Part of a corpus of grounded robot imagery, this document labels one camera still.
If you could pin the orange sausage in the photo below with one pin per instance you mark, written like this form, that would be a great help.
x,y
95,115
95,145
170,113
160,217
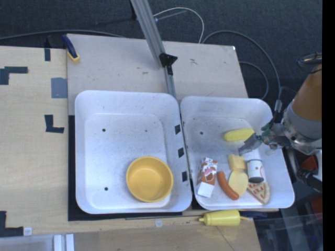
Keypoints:
x,y
226,186

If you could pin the pale yellow round slice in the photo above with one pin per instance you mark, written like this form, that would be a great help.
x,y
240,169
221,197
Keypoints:
x,y
238,182

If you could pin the pale wood board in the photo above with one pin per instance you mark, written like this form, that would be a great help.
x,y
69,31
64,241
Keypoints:
x,y
117,64

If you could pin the white plastic tray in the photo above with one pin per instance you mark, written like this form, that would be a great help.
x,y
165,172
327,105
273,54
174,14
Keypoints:
x,y
117,153
214,119

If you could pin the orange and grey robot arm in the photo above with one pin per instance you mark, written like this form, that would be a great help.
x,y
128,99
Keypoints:
x,y
307,98

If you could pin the white can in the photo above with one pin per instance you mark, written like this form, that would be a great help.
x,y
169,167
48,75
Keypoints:
x,y
254,169

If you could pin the pizza slice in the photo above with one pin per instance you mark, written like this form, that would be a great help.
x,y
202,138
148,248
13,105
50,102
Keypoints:
x,y
260,191

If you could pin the yellow bowl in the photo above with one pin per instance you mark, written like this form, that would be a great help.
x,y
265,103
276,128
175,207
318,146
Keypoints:
x,y
149,179

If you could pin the yellow corn cob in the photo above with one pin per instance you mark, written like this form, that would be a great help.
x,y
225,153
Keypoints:
x,y
238,135

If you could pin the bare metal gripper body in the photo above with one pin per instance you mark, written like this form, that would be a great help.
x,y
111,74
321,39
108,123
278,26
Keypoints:
x,y
288,139

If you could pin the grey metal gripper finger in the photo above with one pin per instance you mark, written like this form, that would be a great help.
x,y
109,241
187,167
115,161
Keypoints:
x,y
250,145

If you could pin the black cylinder on white bracket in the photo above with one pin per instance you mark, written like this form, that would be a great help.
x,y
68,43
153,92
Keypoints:
x,y
310,178

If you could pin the yellow cheese wedge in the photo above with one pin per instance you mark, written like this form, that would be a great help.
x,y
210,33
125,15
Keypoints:
x,y
236,161

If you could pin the yellow squeeze bottle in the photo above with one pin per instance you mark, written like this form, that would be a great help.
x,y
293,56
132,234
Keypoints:
x,y
222,217

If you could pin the brown and white carton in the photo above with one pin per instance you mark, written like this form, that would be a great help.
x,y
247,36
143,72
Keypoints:
x,y
207,178

